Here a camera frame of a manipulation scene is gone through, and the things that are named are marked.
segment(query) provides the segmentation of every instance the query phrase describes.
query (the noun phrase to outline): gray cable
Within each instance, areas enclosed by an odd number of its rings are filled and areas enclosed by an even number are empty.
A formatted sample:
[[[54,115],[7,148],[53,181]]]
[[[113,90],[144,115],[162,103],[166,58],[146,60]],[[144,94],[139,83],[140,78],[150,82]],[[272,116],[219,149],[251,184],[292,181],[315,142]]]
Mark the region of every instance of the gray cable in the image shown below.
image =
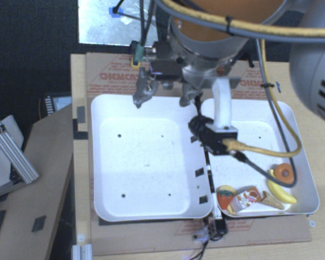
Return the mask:
[[[227,28],[226,25],[221,25],[217,23],[212,23],[209,21],[203,21],[200,19],[197,19],[195,17],[191,17],[188,15],[181,14],[179,12],[176,12],[166,6],[161,0],[155,0],[156,4],[162,8],[165,12],[168,14],[175,16],[177,18],[181,18],[185,21],[189,21],[201,26],[205,26],[214,30],[219,30],[222,32],[228,32],[230,34],[246,37],[246,38],[261,38],[265,39],[267,41],[273,41],[273,42],[294,42],[294,43],[325,43],[325,38],[318,38],[318,37],[295,37],[295,36],[276,36],[276,35],[267,35],[262,34],[258,32],[252,32],[244,29],[238,29],[238,28]]]
[[[264,76],[263,74],[263,60],[262,60],[262,57],[261,57],[261,53],[260,53],[260,43],[259,43],[259,40],[256,40],[256,49],[257,49],[257,54],[258,54],[258,59],[259,59],[259,64],[260,64],[260,70],[261,70],[261,75],[262,75],[262,81],[263,81],[263,84],[266,85],[268,82],[266,80],[266,77]],[[279,130],[279,133],[282,137],[282,140],[283,140],[283,143],[284,143],[284,147],[285,149],[287,150],[287,152],[290,152],[290,148],[289,148],[289,145],[288,145],[288,142],[287,142],[287,138],[285,137],[285,134],[283,132],[283,128],[282,128],[282,125],[280,123],[280,120],[278,118],[278,115],[277,115],[277,112],[274,108],[274,105],[273,105],[273,102],[272,102],[272,98],[271,98],[271,95],[270,95],[270,92],[268,91],[267,88],[265,88],[265,92],[266,92],[266,96],[267,96],[267,100],[268,100],[268,103],[269,103],[269,106],[271,108],[271,111],[272,111],[272,114],[276,120],[276,123],[277,123],[277,127],[278,127],[278,130]],[[292,172],[294,174],[294,182],[290,185],[292,185],[291,187],[295,186],[296,185],[296,182],[297,182],[297,174],[296,174],[296,167],[295,167],[295,163],[294,163],[294,160],[293,158],[289,158],[290,160],[290,164],[291,164],[291,167],[292,167]]]
[[[141,44],[142,46],[144,46],[146,44],[147,41],[147,35],[152,23],[152,18],[153,18],[153,14],[155,12],[155,1],[151,0],[149,3],[149,8],[148,8],[148,19],[147,19],[147,24],[145,27],[145,32],[144,32],[144,36],[143,36],[143,44]]]

